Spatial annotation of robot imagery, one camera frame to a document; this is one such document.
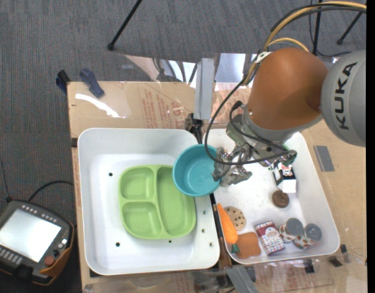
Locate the brown doughnut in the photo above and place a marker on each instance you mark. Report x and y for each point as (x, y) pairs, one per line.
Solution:
(280, 199)

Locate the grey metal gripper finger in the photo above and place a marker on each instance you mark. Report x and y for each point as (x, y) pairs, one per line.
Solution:
(236, 175)
(218, 171)

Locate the green divided plate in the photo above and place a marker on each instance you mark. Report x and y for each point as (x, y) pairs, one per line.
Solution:
(172, 206)

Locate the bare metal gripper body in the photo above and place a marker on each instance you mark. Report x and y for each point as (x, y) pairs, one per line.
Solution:
(251, 146)

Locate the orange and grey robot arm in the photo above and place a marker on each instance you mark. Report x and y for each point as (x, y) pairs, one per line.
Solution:
(285, 90)

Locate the chocolate chip biscuit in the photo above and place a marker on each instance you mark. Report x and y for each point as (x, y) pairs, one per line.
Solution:
(236, 217)

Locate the white plastic tray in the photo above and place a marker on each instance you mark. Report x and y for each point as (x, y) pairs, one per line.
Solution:
(102, 194)
(257, 200)

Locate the black tripod stand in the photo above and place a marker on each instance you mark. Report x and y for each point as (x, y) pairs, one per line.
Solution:
(129, 15)
(317, 17)

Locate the orange carrot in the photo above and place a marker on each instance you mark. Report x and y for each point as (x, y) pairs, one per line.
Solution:
(228, 226)

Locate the small white patterned can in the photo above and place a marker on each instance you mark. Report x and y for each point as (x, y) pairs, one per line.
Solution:
(292, 228)
(309, 236)

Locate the red and white packet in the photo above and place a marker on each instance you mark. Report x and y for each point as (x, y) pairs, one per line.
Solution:
(269, 238)

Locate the orange-brown toast slice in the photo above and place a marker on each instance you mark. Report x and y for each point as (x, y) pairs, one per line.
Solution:
(248, 245)

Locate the black and white carton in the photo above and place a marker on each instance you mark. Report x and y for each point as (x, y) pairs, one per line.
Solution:
(286, 179)

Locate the brown cardboard board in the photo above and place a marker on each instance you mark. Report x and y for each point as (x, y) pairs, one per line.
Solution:
(114, 108)

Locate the blue bowl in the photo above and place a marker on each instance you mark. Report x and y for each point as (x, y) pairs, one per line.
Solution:
(193, 172)

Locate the thin black rod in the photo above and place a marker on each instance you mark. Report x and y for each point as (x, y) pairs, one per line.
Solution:
(219, 224)

